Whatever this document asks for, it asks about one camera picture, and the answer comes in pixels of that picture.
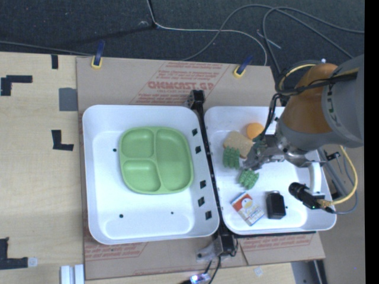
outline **yellow cable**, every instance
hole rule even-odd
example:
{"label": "yellow cable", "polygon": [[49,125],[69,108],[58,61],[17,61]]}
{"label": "yellow cable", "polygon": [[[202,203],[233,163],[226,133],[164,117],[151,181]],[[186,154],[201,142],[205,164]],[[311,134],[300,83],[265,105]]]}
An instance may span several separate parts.
{"label": "yellow cable", "polygon": [[321,206],[332,206],[332,205],[337,205],[337,204],[340,204],[340,203],[343,203],[345,201],[347,201],[348,199],[350,199],[353,194],[355,193],[356,191],[356,188],[358,186],[358,175],[356,173],[356,170],[355,170],[355,167],[353,165],[353,163],[351,162],[351,159],[350,157],[348,156],[347,152],[345,151],[345,149],[343,148],[343,146],[340,146],[341,148],[341,152],[342,154],[345,156],[345,158],[347,159],[349,165],[350,165],[350,168],[351,170],[353,171],[353,174],[354,174],[354,184],[353,184],[353,188],[351,189],[350,193],[347,194],[347,196],[343,197],[343,198],[340,198],[340,199],[337,199],[335,201],[327,201],[327,200],[324,200],[324,199],[320,199],[318,200],[318,203],[321,205]]}
{"label": "yellow cable", "polygon": [[286,80],[286,78],[288,78],[289,75],[291,75],[292,73],[296,72],[297,70],[299,69],[302,69],[304,67],[307,67],[307,66],[315,66],[316,64],[312,64],[312,63],[308,63],[308,64],[302,64],[302,65],[299,65],[297,67],[294,67],[292,68],[291,70],[289,70],[285,75],[284,77],[279,81],[279,84],[278,84],[278,89],[280,89],[281,91],[283,91],[283,83],[284,83],[284,80]]}

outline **cable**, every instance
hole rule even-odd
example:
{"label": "cable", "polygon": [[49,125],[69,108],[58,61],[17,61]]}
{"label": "cable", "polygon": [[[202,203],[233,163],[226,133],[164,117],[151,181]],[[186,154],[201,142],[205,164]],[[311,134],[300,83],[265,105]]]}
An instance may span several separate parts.
{"label": "cable", "polygon": [[281,79],[279,79],[278,83],[275,84],[275,90],[277,92],[284,91],[284,81],[286,80],[286,78],[289,77],[289,75],[291,75],[294,72],[296,72],[296,71],[298,71],[300,69],[303,69],[305,67],[311,67],[311,66],[315,66],[317,64],[320,64],[320,62],[318,62],[318,61],[301,62],[301,64],[299,64],[299,65],[295,64],[293,67],[287,69],[287,71],[285,73],[282,72],[281,75],[283,75],[283,77]]}
{"label": "cable", "polygon": [[220,266],[221,266],[221,256],[219,256],[219,262],[218,262],[217,267],[216,267],[216,269],[214,270],[214,273],[213,273],[213,275],[212,275],[212,278],[211,278],[211,280],[208,282],[208,284],[211,284],[211,283],[212,283],[212,281],[213,281],[213,279],[214,279],[214,277],[215,277],[217,271],[219,270]]}
{"label": "cable", "polygon": [[306,24],[305,22],[302,22],[301,20],[299,20],[298,18],[288,14],[287,12],[283,12],[281,11],[281,9],[286,9],[286,10],[290,10],[290,11],[294,11],[294,12],[298,12],[299,14],[302,14],[302,15],[305,15],[311,19],[314,19],[320,23],[323,23],[325,25],[328,25],[330,27],[333,27],[333,28],[337,28],[339,30],[342,30],[342,31],[347,31],[347,32],[350,32],[350,33],[356,33],[356,34],[364,34],[364,31],[358,31],[358,30],[351,30],[351,29],[348,29],[348,28],[343,28],[343,27],[339,27],[335,24],[332,24],[332,23],[329,23],[329,22],[326,22],[325,20],[322,20],[320,18],[317,18],[315,16],[312,16],[306,12],[303,12],[303,11],[300,11],[298,9],[295,9],[295,8],[290,8],[290,7],[275,7],[275,8],[272,8],[270,9],[265,15],[264,15],[264,18],[263,18],[263,22],[262,22],[262,31],[263,31],[263,35],[264,35],[264,39],[266,41],[266,46],[269,50],[269,53],[272,57],[272,60],[277,68],[277,71],[278,73],[280,73],[280,67],[278,65],[278,62],[274,56],[274,53],[272,52],[272,49],[271,49],[271,45],[268,41],[268,37],[266,35],[266,19],[267,19],[267,16],[274,12],[274,11],[278,11],[280,14],[283,14],[283,15],[286,15],[290,18],[292,18],[293,20],[297,21],[298,23],[302,24],[303,26],[309,28],[310,30],[312,30],[313,32],[315,32],[317,35],[321,36],[322,38],[324,38],[327,42],[329,42],[330,44],[332,44],[333,46],[335,46],[338,50],[340,50],[341,52],[343,52],[345,55],[347,55],[349,58],[353,58],[353,56],[351,56],[347,51],[345,51],[343,48],[341,48],[339,45],[337,45],[334,41],[332,41],[331,39],[327,38],[325,35],[323,35],[322,33],[320,33],[319,31],[315,30],[313,27],[309,26],[308,24]]}
{"label": "cable", "polygon": [[299,95],[302,92],[307,91],[309,89],[321,88],[321,87],[324,87],[327,85],[336,84],[338,82],[350,81],[352,78],[356,77],[357,72],[358,72],[357,70],[349,71],[346,74],[342,73],[340,75],[334,75],[334,76],[331,76],[330,78],[326,78],[326,79],[313,80],[307,86],[299,86],[299,87],[286,89],[286,90],[281,90],[279,88],[276,88],[276,90],[278,93],[280,93],[281,95],[285,95],[285,96]]}
{"label": "cable", "polygon": [[[352,56],[349,53],[347,53],[344,49],[342,49],[341,47],[339,47],[332,40],[328,39],[326,36],[324,36],[323,34],[321,34],[320,32],[318,32],[317,30],[315,30],[314,28],[312,28],[311,26],[309,26],[305,22],[302,22],[300,19],[298,19],[298,18],[296,18],[296,17],[288,14],[287,12],[284,12],[283,10],[289,10],[289,11],[298,12],[299,14],[305,15],[305,16],[307,16],[309,18],[312,18],[312,19],[314,19],[314,20],[316,20],[318,22],[321,22],[321,23],[323,23],[325,25],[328,25],[328,26],[333,27],[333,28],[337,28],[337,29],[342,30],[342,31],[346,31],[346,32],[350,32],[350,33],[364,34],[364,31],[351,30],[351,29],[348,29],[348,28],[339,27],[339,26],[337,26],[335,24],[326,22],[324,20],[321,20],[320,18],[317,18],[315,16],[312,16],[310,14],[307,14],[307,13],[305,13],[303,11],[300,11],[298,9],[295,9],[295,8],[290,8],[290,7],[271,7],[269,5],[262,5],[262,4],[248,4],[248,5],[244,5],[242,7],[237,8],[236,10],[234,10],[233,12],[231,12],[229,14],[229,16],[224,20],[224,22],[222,23],[221,27],[218,30],[214,30],[214,29],[210,29],[210,30],[206,30],[206,29],[205,30],[191,30],[191,29],[184,29],[184,28],[171,28],[171,27],[165,27],[163,25],[160,25],[155,20],[155,16],[154,16],[154,13],[153,13],[153,9],[152,9],[150,0],[146,0],[146,2],[147,2],[147,6],[148,6],[148,9],[149,9],[150,15],[152,17],[152,21],[157,26],[157,29],[173,30],[173,31],[204,31],[204,32],[214,32],[214,33],[216,33],[214,35],[214,37],[211,39],[211,41],[209,41],[200,51],[198,51],[197,53],[193,54],[190,57],[182,59],[182,61],[187,61],[187,60],[193,59],[194,57],[198,56],[199,54],[201,54],[202,52],[204,52],[205,50],[207,50],[210,47],[210,45],[213,43],[213,41],[220,35],[221,32],[229,32],[229,33],[242,34],[242,35],[247,36],[247,37],[253,39],[254,41],[256,41],[259,44],[259,46],[261,47],[261,49],[264,51],[264,54],[265,54],[265,63],[264,63],[264,65],[266,65],[266,63],[267,63],[267,52],[265,50],[265,47],[262,45],[262,43],[258,39],[256,39],[255,37],[251,36],[248,33],[243,32],[243,31],[224,30],[223,29],[224,26],[226,25],[226,23],[228,22],[228,20],[232,16],[234,16],[235,13],[237,13],[237,12],[239,12],[242,9],[245,9],[245,8],[260,7],[260,8],[269,9],[269,11],[265,14],[263,22],[262,22],[262,28],[263,28],[262,31],[263,31],[264,40],[266,42],[266,46],[267,46],[267,48],[269,50],[269,53],[270,53],[270,55],[271,55],[271,57],[273,59],[273,62],[275,64],[276,68],[277,68],[277,71],[279,73],[280,73],[280,67],[279,67],[278,62],[277,62],[277,60],[276,60],[276,58],[274,56],[274,53],[272,51],[270,41],[268,40],[268,37],[266,36],[266,27],[265,27],[267,16],[270,13],[274,12],[274,11],[279,12],[280,14],[286,15],[286,16],[292,18],[293,20],[297,21],[298,23],[304,25],[305,27],[311,29],[316,34],[318,34],[319,36],[321,36],[322,38],[324,38],[325,40],[327,40],[329,43],[333,44],[337,49],[339,49],[340,51],[342,51],[343,53],[345,53],[350,58]],[[61,49],[55,49],[55,48],[43,47],[43,46],[34,46],[34,45],[29,45],[29,44],[24,44],[24,43],[16,43],[16,42],[10,42],[10,41],[0,41],[0,44],[15,45],[15,46],[24,46],[24,47],[32,47],[32,48],[35,48],[35,49],[42,49],[42,50],[60,51],[60,52],[63,52],[63,53],[77,54],[77,55],[80,55],[80,56],[91,56],[91,54],[80,53],[80,52],[77,52],[77,51],[61,50]]]}
{"label": "cable", "polygon": [[339,146],[340,149],[341,149],[341,152],[343,154],[343,156],[346,158],[346,160],[348,161],[349,165],[350,165],[350,168],[351,170],[353,171],[353,176],[354,176],[354,179],[353,179],[353,188],[351,189],[350,193],[348,193],[346,196],[340,198],[340,199],[337,199],[337,200],[334,200],[334,201],[327,201],[327,200],[324,200],[324,199],[319,199],[317,200],[318,203],[323,206],[323,207],[329,207],[329,206],[332,206],[332,205],[337,205],[337,204],[341,204],[345,201],[347,201],[348,199],[350,199],[355,191],[356,191],[356,188],[358,186],[358,175],[356,173],[356,170],[355,170],[355,167],[350,159],[350,157],[348,156],[347,152],[345,151],[344,147],[343,146]]}
{"label": "cable", "polygon": [[[272,52],[272,49],[271,49],[271,46],[270,46],[270,41],[268,40],[268,37],[266,36],[266,31],[265,31],[265,21],[266,21],[266,18],[267,16],[273,12],[273,11],[277,11],[279,12],[280,14],[284,14],[290,18],[292,18],[293,20],[299,22],[300,24],[304,25],[305,27],[311,29],[312,31],[314,31],[316,34],[318,34],[319,36],[321,36],[322,38],[324,38],[325,40],[327,40],[329,43],[331,43],[332,45],[334,45],[337,49],[339,49],[340,51],[342,51],[343,53],[345,53],[347,56],[349,56],[350,58],[352,58],[352,56],[347,53],[344,49],[342,49],[341,47],[339,47],[335,42],[333,42],[331,39],[327,38],[325,35],[323,35],[322,33],[318,32],[317,30],[315,30],[313,27],[309,26],[308,24],[306,24],[305,22],[302,22],[300,19],[282,11],[281,9],[286,9],[286,10],[290,10],[290,11],[294,11],[294,12],[298,12],[299,14],[303,14],[309,18],[312,18],[318,22],[321,22],[325,25],[328,25],[330,27],[333,27],[333,28],[337,28],[339,30],[342,30],[342,31],[346,31],[346,32],[350,32],[350,33],[358,33],[358,34],[364,34],[364,31],[358,31],[358,30],[352,30],[352,29],[348,29],[348,28],[343,28],[343,27],[339,27],[335,24],[332,24],[332,23],[329,23],[329,22],[326,22],[325,20],[322,20],[320,18],[317,18],[315,16],[312,16],[310,14],[307,14],[306,12],[303,12],[303,11],[300,11],[298,9],[295,9],[295,8],[290,8],[290,7],[271,7],[269,5],[263,5],[263,4],[248,4],[248,5],[244,5],[242,7],[239,7],[237,9],[235,9],[233,12],[231,12],[229,14],[229,16],[227,16],[227,18],[224,20],[224,22],[222,23],[221,27],[218,29],[218,30],[186,30],[186,29],[183,29],[183,28],[172,28],[172,27],[165,27],[165,26],[162,26],[160,25],[156,20],[155,20],[155,16],[153,14],[153,10],[152,10],[152,7],[150,5],[150,1],[149,0],[146,0],[147,2],[147,5],[149,7],[149,11],[150,11],[150,14],[152,16],[152,20],[154,22],[154,24],[161,28],[161,29],[164,29],[164,30],[176,30],[176,31],[213,31],[213,32],[216,32],[215,36],[211,39],[211,41],[209,41],[200,51],[198,51],[197,53],[193,54],[192,56],[190,57],[187,57],[185,59],[182,59],[182,60],[190,60],[190,59],[193,59],[194,57],[198,56],[199,54],[201,54],[202,52],[204,52],[205,50],[207,50],[209,48],[209,46],[213,43],[213,41],[219,36],[219,34],[222,32],[222,31],[226,31],[224,30],[224,26],[226,25],[226,23],[228,22],[228,20],[234,16],[235,13],[239,12],[240,10],[242,9],[245,9],[245,8],[250,8],[250,7],[261,7],[261,8],[268,8],[269,11],[265,14],[264,16],[264,19],[263,19],[263,23],[262,23],[262,28],[263,28],[263,35],[264,35],[264,40],[266,41],[266,46],[267,48],[269,49],[269,52],[270,52],[270,55],[275,63],[275,66],[277,67],[277,71],[280,73],[280,68],[279,68],[279,65],[276,61],[276,58],[274,56],[274,53]],[[241,33],[240,31],[236,31],[236,30],[228,30],[228,31],[232,31],[232,32],[236,32],[236,33]],[[265,55],[266,55],[266,51],[265,49],[263,48],[262,44],[254,37],[250,36],[251,38],[253,38],[261,47],[262,49],[264,50],[265,52]]]}
{"label": "cable", "polygon": [[209,264],[208,264],[207,268],[205,269],[204,273],[207,273],[207,272],[209,271],[209,268],[211,267],[211,265],[212,265],[212,262],[213,262],[213,259],[212,259],[212,260],[210,260],[210,262],[209,262]]}
{"label": "cable", "polygon": [[238,243],[238,239],[236,239],[235,250],[230,254],[230,257],[235,257],[237,255],[238,247],[239,247],[239,243]]}
{"label": "cable", "polygon": [[[327,158],[326,158],[326,156],[324,154],[324,151],[321,148],[319,148],[317,151],[320,154],[320,158],[322,160],[326,161]],[[327,162],[326,164],[324,164],[324,166],[326,166],[326,170],[327,170],[328,174],[333,178],[332,181],[333,180],[337,180],[339,182],[341,181],[340,177],[334,172],[334,169],[329,164],[329,162]],[[353,180],[353,178],[351,178],[351,175],[349,174],[349,171],[348,171],[348,165],[346,163],[346,157],[343,157],[343,166],[344,166],[345,173],[346,173],[349,181],[351,182],[352,185],[354,185],[354,180]],[[358,207],[358,193],[357,193],[357,191],[354,192],[354,195],[355,195],[355,203],[354,203],[354,206],[351,209],[346,210],[346,211],[335,211],[335,210],[330,209],[330,210],[328,210],[328,212],[331,212],[332,214],[336,214],[336,215],[346,215],[346,214],[352,213]]]}
{"label": "cable", "polygon": [[272,120],[274,119],[275,108],[277,106],[277,99],[280,99],[281,97],[282,97],[282,95],[280,93],[276,93],[274,96],[272,96],[270,105],[268,107],[268,116],[267,116],[265,128],[263,129],[263,132],[261,132],[259,134],[260,140],[264,139],[266,131],[267,131],[268,127],[270,126],[270,124],[272,123]]}
{"label": "cable", "polygon": [[91,54],[80,53],[78,51],[61,50],[61,49],[55,49],[55,48],[52,48],[52,47],[38,46],[38,45],[32,45],[32,44],[24,44],[24,43],[19,43],[19,42],[10,42],[10,41],[2,41],[2,40],[0,40],[0,44],[31,47],[32,49],[40,49],[40,50],[60,51],[62,53],[76,54],[76,55],[79,55],[79,56],[92,56]]}

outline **cardboard sheet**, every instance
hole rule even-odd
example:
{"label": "cardboard sheet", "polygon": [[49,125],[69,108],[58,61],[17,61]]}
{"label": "cardboard sheet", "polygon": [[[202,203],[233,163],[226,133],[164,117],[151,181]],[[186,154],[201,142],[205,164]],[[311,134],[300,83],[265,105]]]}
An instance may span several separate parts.
{"label": "cardboard sheet", "polygon": [[[86,279],[152,275],[204,270],[195,252],[211,237],[107,246],[96,242],[86,220],[86,184],[83,164],[82,115],[96,104],[185,105],[193,89],[205,93],[204,110],[213,106],[267,107],[274,94],[269,67],[248,66],[240,78],[233,76],[236,64],[174,62],[104,58],[100,69],[91,67],[90,57],[76,58],[79,138],[83,197],[84,253]],[[235,257],[225,258],[221,267],[271,264],[323,259],[318,233],[239,239]]]}

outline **yellow sponge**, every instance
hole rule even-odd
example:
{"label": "yellow sponge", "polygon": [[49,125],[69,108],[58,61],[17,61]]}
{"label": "yellow sponge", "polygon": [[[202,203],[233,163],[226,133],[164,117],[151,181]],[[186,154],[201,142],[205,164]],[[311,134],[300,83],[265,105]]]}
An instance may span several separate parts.
{"label": "yellow sponge", "polygon": [[223,146],[224,148],[230,147],[239,150],[239,156],[246,159],[251,147],[253,146],[253,141],[238,131],[231,131],[225,139]]}

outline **green divided plate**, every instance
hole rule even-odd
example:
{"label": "green divided plate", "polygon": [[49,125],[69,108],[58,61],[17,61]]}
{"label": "green divided plate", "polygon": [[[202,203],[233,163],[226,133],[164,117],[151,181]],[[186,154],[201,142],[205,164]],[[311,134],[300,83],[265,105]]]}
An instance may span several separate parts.
{"label": "green divided plate", "polygon": [[138,193],[153,195],[180,192],[194,178],[186,137],[168,127],[136,127],[125,131],[119,142],[125,184]]}

